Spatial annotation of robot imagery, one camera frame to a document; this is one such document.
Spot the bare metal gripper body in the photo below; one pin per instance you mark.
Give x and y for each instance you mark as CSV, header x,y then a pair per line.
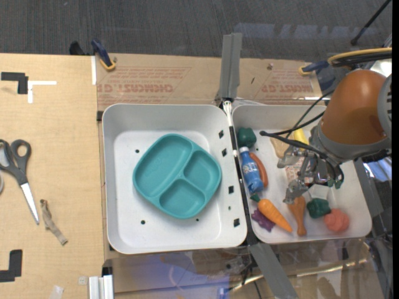
x,y
318,168

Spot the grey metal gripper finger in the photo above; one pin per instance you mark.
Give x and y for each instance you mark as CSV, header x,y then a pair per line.
x,y
294,192
287,157

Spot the beige bread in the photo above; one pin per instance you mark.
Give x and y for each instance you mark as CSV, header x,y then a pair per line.
x,y
279,145

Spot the white packet with red print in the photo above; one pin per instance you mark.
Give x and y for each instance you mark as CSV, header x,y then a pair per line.
x,y
292,173

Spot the brown chicken drumstick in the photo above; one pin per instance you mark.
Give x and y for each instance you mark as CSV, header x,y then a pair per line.
x,y
299,216

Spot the yellow banana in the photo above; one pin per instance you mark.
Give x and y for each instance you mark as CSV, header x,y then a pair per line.
x,y
300,135

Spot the orange sausage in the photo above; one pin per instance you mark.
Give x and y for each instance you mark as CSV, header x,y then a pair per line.
x,y
263,171

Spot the green broccoli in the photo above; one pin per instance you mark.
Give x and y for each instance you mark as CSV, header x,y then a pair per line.
x,y
247,137
318,208

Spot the orange carrot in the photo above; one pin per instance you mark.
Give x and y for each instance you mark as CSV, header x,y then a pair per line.
x,y
272,212

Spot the blue bottle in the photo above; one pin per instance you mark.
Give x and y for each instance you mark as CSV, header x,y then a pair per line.
x,y
252,173

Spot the purple grapes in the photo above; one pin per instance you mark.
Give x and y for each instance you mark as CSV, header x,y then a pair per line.
x,y
262,221

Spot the white plastic tray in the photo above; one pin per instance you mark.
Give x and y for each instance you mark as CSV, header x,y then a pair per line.
x,y
352,204
131,229

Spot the pink doughnut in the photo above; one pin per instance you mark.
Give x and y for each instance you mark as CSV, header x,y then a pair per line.
x,y
336,220

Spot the teal divided plate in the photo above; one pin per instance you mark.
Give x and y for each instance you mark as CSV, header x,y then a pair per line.
x,y
165,167

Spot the brown cardboard board red print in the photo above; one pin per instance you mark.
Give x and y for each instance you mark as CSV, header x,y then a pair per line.
x,y
156,73

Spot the beige crumpled strip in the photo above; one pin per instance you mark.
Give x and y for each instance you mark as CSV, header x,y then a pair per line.
x,y
50,220

